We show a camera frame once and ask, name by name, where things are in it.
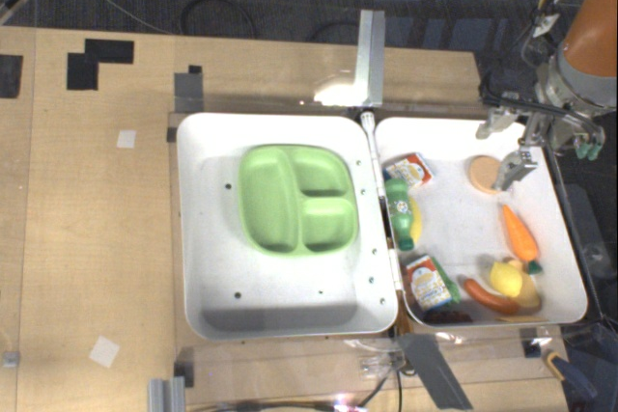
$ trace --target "wooden table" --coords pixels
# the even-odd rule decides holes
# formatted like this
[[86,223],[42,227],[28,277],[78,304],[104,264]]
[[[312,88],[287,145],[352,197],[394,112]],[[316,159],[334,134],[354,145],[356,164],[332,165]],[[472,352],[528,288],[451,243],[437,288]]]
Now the wooden table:
[[[133,64],[100,64],[98,91],[68,91],[68,53],[82,53],[86,39],[134,41]],[[0,99],[1,342],[21,356],[0,370],[0,410],[145,411],[148,381],[171,377],[182,346],[195,345],[207,362],[217,355],[175,313],[166,142],[174,74],[201,66],[207,107],[310,103],[319,85],[353,70],[355,47],[5,27],[0,54],[24,57],[19,98]],[[402,110],[482,117],[477,86],[471,54],[385,52],[384,98]],[[134,148],[117,147],[121,130],[136,131]],[[560,349],[557,330],[548,331]],[[120,346],[110,368],[89,358],[99,336]],[[225,355],[257,352],[259,363],[278,343],[240,345]],[[507,346],[503,356],[496,350]],[[483,348],[497,354],[453,364],[476,410],[566,410],[539,359],[502,343]],[[231,373],[237,364],[221,363]],[[281,371],[272,380],[273,397],[289,395],[277,390]],[[221,383],[212,385],[219,394],[234,393]],[[405,410],[435,410],[418,378],[405,386]],[[393,383],[385,388],[372,410],[396,406]],[[198,395],[187,390],[189,403]]]

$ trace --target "white paper square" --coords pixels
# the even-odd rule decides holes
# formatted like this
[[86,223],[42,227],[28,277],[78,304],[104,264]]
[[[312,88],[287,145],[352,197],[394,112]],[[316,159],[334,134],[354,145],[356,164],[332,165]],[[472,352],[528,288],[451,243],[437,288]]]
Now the white paper square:
[[135,148],[136,130],[121,130],[118,134],[118,148]]
[[97,343],[90,352],[90,358],[97,364],[111,368],[119,350],[120,346],[117,343],[113,343],[105,337],[98,337]]

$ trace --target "green plate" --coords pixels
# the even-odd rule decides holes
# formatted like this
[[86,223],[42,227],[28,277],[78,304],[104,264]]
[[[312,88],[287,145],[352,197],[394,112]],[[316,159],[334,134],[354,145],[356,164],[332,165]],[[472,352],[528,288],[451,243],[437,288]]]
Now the green plate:
[[332,151],[262,146],[240,162],[239,212],[251,244],[290,256],[332,252],[358,235],[350,173]]

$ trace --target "hot dog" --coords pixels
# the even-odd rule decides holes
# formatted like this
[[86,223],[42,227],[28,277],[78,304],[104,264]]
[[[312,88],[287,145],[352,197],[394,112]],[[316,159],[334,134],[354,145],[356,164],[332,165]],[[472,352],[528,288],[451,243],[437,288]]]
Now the hot dog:
[[505,297],[499,295],[493,295],[482,288],[476,280],[468,278],[463,282],[463,289],[479,304],[483,304],[486,308],[489,308],[498,313],[504,315],[514,315],[520,306]]

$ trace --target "orange carrot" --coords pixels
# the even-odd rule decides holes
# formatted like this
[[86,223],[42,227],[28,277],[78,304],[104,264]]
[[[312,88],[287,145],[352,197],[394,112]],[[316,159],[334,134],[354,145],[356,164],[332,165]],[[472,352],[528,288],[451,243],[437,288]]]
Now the orange carrot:
[[539,247],[532,233],[508,206],[502,206],[502,214],[513,253],[522,261],[536,260],[539,257]]
[[479,304],[504,315],[514,315],[520,308],[517,302],[487,292],[476,280],[468,278],[463,282],[463,289]]

